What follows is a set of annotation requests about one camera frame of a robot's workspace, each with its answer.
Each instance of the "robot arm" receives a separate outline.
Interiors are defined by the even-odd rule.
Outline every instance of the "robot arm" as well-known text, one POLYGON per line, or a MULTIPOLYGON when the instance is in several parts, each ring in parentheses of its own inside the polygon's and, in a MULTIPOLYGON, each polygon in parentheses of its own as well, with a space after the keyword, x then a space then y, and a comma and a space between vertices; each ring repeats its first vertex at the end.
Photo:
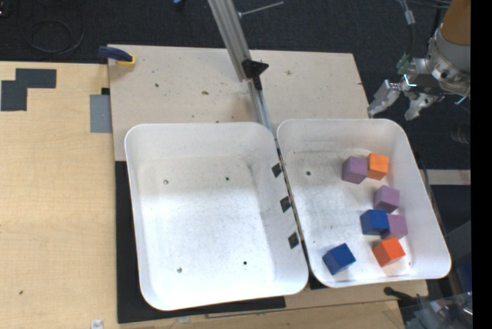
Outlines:
MULTIPOLYGON (((409 27, 415 23, 405 0, 400 2, 409 27)), ((407 120, 445 95, 470 98, 470 17, 471 0, 452 0, 440 26, 429 41, 426 58, 413 58, 411 49, 399 61, 398 83, 385 80, 374 95, 367 112, 370 118, 385 111, 403 93, 410 105, 407 120)))

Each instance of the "red-orange cube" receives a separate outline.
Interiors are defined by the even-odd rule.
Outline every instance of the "red-orange cube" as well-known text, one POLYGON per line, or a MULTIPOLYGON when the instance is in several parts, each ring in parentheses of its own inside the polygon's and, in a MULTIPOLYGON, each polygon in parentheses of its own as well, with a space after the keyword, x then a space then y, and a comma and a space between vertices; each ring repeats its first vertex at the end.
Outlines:
POLYGON ((372 248, 372 252, 381 267, 393 264, 405 255, 398 238, 383 240, 372 248))
POLYGON ((388 173, 389 162, 386 155, 370 153, 367 156, 367 177, 381 180, 388 173))

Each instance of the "wooden table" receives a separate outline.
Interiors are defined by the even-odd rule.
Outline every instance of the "wooden table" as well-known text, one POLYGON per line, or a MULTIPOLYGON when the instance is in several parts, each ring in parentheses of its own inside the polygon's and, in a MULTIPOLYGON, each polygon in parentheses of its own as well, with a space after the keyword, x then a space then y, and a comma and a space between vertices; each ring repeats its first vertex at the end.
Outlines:
MULTIPOLYGON (((179 57, 176 48, 164 51, 179 57)), ((212 58, 223 58, 223 52, 204 50, 212 58)), ((289 52, 253 51, 252 55, 283 62, 281 68, 262 75, 272 124, 277 124, 294 114, 292 108, 282 114, 284 103, 278 94, 286 92, 282 82, 296 74, 299 79, 315 79, 303 75, 289 52)), ((338 101, 347 105, 326 104, 325 111, 318 106, 321 117, 367 117, 364 89, 351 55, 303 57, 304 64, 325 65, 330 79, 324 81, 324 89, 332 90, 332 98, 338 93, 338 101)), ((124 82, 110 81, 108 70, 113 67, 108 65, 50 62, 0 62, 0 80, 15 80, 16 68, 55 69, 57 81, 53 89, 29 88, 27 111, 0 111, 2 327, 85 329, 97 319, 104 329, 179 327, 176 318, 131 324, 117 320, 115 152, 119 140, 111 133, 91 132, 89 97, 111 86, 117 119, 113 128, 115 136, 118 132, 121 136, 124 123, 131 122, 116 109, 123 105, 115 99, 124 82)), ((196 328, 395 328, 402 325, 401 316, 395 298, 382 291, 384 286, 305 290, 287 296, 287 307, 281 311, 199 315, 189 317, 189 322, 196 328)), ((391 286, 410 295, 427 294, 424 280, 391 286)))

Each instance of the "black bracket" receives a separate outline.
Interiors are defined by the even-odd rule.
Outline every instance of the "black bracket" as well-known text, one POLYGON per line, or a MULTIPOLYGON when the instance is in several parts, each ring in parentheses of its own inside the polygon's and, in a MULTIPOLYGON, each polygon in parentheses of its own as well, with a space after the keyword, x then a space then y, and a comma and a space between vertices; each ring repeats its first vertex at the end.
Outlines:
POLYGON ((246 78, 253 79, 254 86, 257 90, 262 90, 260 75, 268 68, 268 64, 253 60, 244 60, 242 62, 246 78))

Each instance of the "block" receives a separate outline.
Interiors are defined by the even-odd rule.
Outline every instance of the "block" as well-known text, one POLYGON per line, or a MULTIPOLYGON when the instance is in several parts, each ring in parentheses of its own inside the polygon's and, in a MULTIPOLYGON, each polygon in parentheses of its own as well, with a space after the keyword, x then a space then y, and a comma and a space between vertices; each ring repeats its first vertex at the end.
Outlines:
POLYGON ((407 220, 404 215, 389 214, 387 216, 387 222, 390 228, 381 234, 383 239, 398 238, 408 235, 407 220))
POLYGON ((324 256, 323 262, 332 275, 348 268, 355 262, 355 257, 346 243, 330 249, 324 256))
POLYGON ((341 166, 342 180, 360 184, 367 177, 367 159, 351 156, 341 166))
POLYGON ((361 215, 361 225, 363 234, 380 235, 390 229, 387 220, 387 212, 384 210, 369 209, 361 215))
POLYGON ((381 185, 374 193, 373 208, 393 213, 400 206, 400 190, 381 185))
POLYGON ((384 239, 372 248, 372 252, 381 267, 393 264, 405 255, 398 238, 384 239))
POLYGON ((367 177, 381 180, 388 172, 389 158, 386 155, 370 153, 367 156, 367 177))

